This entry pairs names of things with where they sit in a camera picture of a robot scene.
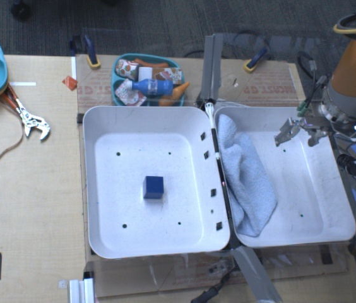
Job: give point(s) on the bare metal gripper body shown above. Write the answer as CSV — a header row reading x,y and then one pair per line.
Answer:
x,y
321,122

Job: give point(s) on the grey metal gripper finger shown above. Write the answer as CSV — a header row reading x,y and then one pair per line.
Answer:
x,y
316,136
287,132

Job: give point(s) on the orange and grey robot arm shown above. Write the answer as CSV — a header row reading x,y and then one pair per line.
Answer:
x,y
351,71

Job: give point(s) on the white plastic tray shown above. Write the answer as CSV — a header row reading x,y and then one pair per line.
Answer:
x,y
307,181
140,137

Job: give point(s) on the brown cardboard board red print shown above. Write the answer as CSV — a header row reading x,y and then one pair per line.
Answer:
x,y
272,84

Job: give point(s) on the light blue towel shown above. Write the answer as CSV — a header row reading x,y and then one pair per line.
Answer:
x,y
244,181

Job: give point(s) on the orange carrot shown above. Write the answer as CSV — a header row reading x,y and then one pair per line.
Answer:
x,y
179,91

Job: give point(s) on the brown and white printed carton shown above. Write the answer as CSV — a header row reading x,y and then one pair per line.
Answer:
x,y
169,74

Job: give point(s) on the blue bottle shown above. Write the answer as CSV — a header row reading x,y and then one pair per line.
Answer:
x,y
152,87

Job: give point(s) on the blue cube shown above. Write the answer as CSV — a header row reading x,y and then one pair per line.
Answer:
x,y
153,187

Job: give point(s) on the orange sausage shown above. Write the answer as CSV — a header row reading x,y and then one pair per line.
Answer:
x,y
152,64

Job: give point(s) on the white cube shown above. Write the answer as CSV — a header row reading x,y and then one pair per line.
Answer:
x,y
145,74

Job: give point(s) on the white and red printed packet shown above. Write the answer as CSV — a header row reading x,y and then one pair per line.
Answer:
x,y
129,96

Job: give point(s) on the red and white printed can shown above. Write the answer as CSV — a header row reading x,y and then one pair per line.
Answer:
x,y
127,69

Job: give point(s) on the teal divided plate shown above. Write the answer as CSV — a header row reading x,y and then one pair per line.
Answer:
x,y
116,85

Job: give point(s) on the small red packet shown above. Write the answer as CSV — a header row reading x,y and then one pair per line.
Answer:
x,y
70,83

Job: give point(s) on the black chair base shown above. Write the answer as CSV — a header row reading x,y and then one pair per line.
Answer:
x,y
23,2

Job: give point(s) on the black cylinder on white bracket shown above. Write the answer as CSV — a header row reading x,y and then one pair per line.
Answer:
x,y
353,166

